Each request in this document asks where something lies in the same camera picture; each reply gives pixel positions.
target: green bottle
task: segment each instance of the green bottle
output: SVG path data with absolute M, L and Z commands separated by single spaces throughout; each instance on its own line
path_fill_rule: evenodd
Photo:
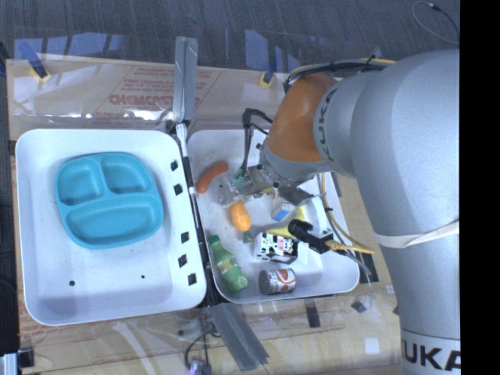
M 217 269 L 224 279 L 227 290 L 233 294 L 245 289 L 248 286 L 248 280 L 241 273 L 241 267 L 233 255 L 220 244 L 219 236 L 210 237 L 209 246 L 212 248 L 213 258 L 216 260 Z

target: sausage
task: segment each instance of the sausage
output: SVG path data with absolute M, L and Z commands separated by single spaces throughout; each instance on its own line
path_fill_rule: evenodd
M 252 226 L 252 220 L 243 202 L 236 202 L 230 207 L 231 219 L 236 229 L 246 232 Z
M 220 175 L 221 173 L 225 173 L 228 169 L 229 166 L 224 161 L 219 161 L 211 165 L 200 176 L 200 179 L 196 184 L 196 191 L 201 195 L 203 193 L 206 193 L 206 191 L 209 190 L 209 185 L 210 182 L 212 182 L 212 179 L 215 178 L 217 175 Z

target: gray floor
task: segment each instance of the gray floor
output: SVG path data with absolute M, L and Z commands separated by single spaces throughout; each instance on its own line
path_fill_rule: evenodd
M 278 71 L 335 59 L 388 59 L 457 48 L 460 0 L 0 0 L 0 41 L 37 52 L 173 61 L 176 36 L 197 38 L 201 66 Z M 424 30 L 413 15 L 435 34 Z M 5 85 L 0 82 L 0 355 L 16 347 Z

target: white plastic tray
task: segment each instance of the white plastic tray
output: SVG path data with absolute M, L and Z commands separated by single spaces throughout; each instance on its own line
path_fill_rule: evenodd
M 263 135 L 255 132 L 248 157 L 248 166 L 258 163 L 259 150 L 255 146 L 257 143 L 262 143 L 263 140 Z M 262 295 L 258 285 L 260 271 L 286 268 L 287 265 L 254 259 L 252 257 L 253 243 L 243 243 L 243 233 L 233 227 L 229 209 L 223 208 L 220 204 L 227 192 L 227 183 L 243 160 L 244 131 L 201 130 L 189 139 L 188 148 L 195 179 L 198 179 L 203 171 L 213 163 L 226 161 L 229 165 L 229 170 L 216 177 L 210 184 L 209 190 L 198 196 L 198 205 L 206 237 L 218 234 L 222 245 L 233 253 L 243 274 L 248 278 L 246 289 L 231 295 L 227 292 L 222 277 L 215 271 L 216 286 L 222 296 L 236 303 L 263 302 L 343 293 L 352 290 L 357 285 L 359 267 L 352 260 L 335 252 L 319 255 L 309 248 L 301 248 L 298 260 L 290 265 L 297 279 L 295 290 L 289 294 Z M 313 195 L 319 194 L 316 180 L 310 180 L 302 187 Z M 347 229 L 330 176 L 327 177 L 326 190 L 329 205 L 334 209 L 335 219 Z M 322 206 L 317 204 L 317 200 L 316 204 L 307 205 L 306 219 L 315 227 L 313 234 L 316 233 L 316 236 L 322 237 L 323 231 L 331 233 L 331 229 L 328 229 L 326 214 Z M 275 223 L 270 215 L 270 197 L 263 196 L 251 200 L 245 204 L 245 207 L 252 218 L 253 225 L 264 226 Z
M 55 174 L 66 160 L 98 152 L 128 152 L 152 173 L 165 219 L 151 237 L 90 250 L 65 232 L 55 202 Z M 153 130 L 32 130 L 17 142 L 16 166 L 24 294 L 36 321 L 86 323 L 201 302 L 205 275 L 180 152 L 170 136 Z M 180 195 L 176 184 L 184 191 Z M 180 266 L 183 255 L 186 263 Z

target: divided blue plate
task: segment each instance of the divided blue plate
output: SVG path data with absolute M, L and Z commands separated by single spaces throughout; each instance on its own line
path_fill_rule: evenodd
M 82 155 L 65 162 L 55 176 L 55 197 L 66 232 L 86 248 L 141 241 L 163 222 L 155 180 L 128 153 Z

